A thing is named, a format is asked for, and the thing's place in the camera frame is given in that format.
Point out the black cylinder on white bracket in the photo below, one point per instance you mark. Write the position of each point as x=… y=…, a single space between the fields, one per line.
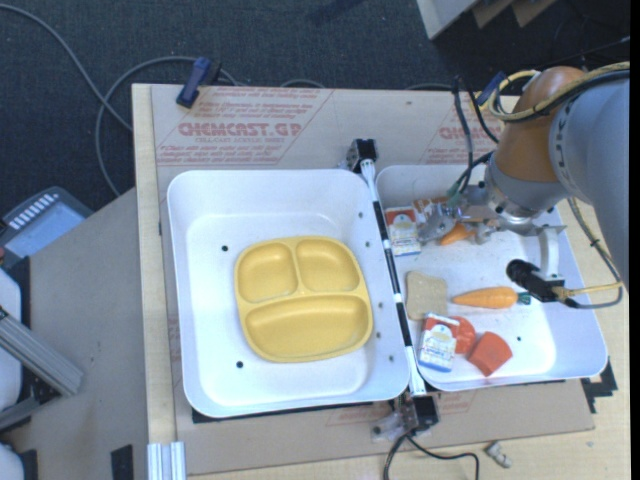
x=532 y=278

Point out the long orange carrot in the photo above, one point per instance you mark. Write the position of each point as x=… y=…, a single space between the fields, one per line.
x=487 y=298

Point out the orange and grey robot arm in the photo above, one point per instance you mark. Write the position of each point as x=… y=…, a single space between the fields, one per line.
x=575 y=138

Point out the yellow divided plate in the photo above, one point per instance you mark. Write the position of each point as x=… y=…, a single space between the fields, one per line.
x=305 y=300

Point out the red wedge toy food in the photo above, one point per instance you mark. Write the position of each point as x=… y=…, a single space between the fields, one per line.
x=490 y=353

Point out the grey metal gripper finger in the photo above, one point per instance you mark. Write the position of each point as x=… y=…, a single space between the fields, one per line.
x=484 y=230
x=436 y=224

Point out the thin black and white rod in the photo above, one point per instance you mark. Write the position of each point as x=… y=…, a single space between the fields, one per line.
x=395 y=283

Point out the small orange carrot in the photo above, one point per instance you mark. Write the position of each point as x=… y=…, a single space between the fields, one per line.
x=455 y=235

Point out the tan bread slice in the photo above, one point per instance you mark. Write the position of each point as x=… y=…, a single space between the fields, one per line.
x=426 y=295

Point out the red rounded toy food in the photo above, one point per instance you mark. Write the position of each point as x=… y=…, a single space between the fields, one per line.
x=466 y=333

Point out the brown cardboard board red print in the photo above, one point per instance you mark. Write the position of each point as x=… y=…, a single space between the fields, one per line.
x=260 y=133

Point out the white and orange carton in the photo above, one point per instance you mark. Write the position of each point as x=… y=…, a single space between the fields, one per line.
x=437 y=343
x=402 y=230

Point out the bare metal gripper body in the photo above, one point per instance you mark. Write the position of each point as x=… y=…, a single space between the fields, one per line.
x=515 y=215

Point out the orange and white packet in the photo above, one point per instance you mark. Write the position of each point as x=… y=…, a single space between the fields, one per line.
x=425 y=207

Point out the white plastic tray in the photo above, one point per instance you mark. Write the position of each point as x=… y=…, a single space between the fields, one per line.
x=480 y=263
x=210 y=318

